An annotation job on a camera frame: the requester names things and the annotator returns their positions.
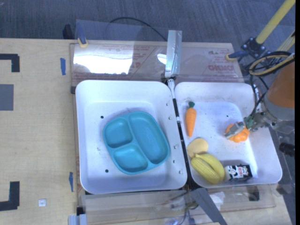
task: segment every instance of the metal bracket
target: metal bracket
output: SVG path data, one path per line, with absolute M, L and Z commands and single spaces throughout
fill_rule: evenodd
M 249 55 L 255 59 L 260 58 L 266 52 L 266 47 L 263 44 L 257 43 L 257 41 L 254 37 L 249 38 L 241 46 L 241 48 L 244 51 L 247 51 L 249 53 Z
M 165 77 L 176 76 L 180 71 L 182 31 L 169 30 Z
M 229 129 L 227 133 L 225 133 L 226 139 L 229 139 L 230 137 L 238 134 L 241 132 L 245 127 L 245 124 L 243 122 L 235 122 L 233 126 Z
M 227 225 L 222 214 L 216 207 L 206 189 L 198 188 L 194 191 L 191 191 L 191 196 L 195 199 L 199 206 L 201 206 L 203 211 L 209 216 L 212 222 L 219 222 L 220 225 Z
M 67 220 L 68 225 L 87 225 L 86 214 L 70 215 Z

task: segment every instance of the yellow pole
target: yellow pole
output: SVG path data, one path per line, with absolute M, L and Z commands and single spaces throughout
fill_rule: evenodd
M 276 28 L 280 21 L 284 18 L 286 13 L 292 8 L 296 0 L 285 0 L 278 11 L 274 14 L 268 24 L 264 27 L 261 33 L 256 37 L 258 44 L 263 44 L 270 33 Z
M 295 30 L 290 36 L 280 45 L 277 51 L 288 51 L 295 44 Z

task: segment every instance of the blue tape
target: blue tape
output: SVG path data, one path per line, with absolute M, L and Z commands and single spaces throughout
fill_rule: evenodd
M 69 182 L 70 182 L 70 186 L 71 186 L 71 192 L 74 192 L 73 190 L 73 173 L 70 172 L 70 175 L 69 175 Z
M 78 24 L 77 25 L 77 31 L 78 31 L 78 38 L 80 39 L 82 44 L 86 44 L 85 35 L 83 32 L 82 27 Z
M 228 55 L 229 58 L 238 58 L 238 57 L 246 57 L 249 53 L 246 51 L 238 51 Z
M 60 69 L 61 69 L 61 74 L 66 75 L 66 60 L 64 58 L 60 59 Z

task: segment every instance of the toy orange fruit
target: toy orange fruit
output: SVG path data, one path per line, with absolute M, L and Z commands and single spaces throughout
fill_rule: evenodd
M 229 129 L 233 126 L 233 124 L 230 124 L 227 128 L 225 132 L 228 132 Z M 241 130 L 238 134 L 228 138 L 231 141 L 234 141 L 235 143 L 239 143 L 239 142 L 243 142 L 245 140 L 247 140 L 248 136 L 250 134 L 250 131 L 244 127 L 243 130 Z

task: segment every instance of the gray tile square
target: gray tile square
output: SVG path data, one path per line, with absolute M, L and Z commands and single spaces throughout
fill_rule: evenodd
M 14 110 L 14 85 L 0 84 L 0 111 Z

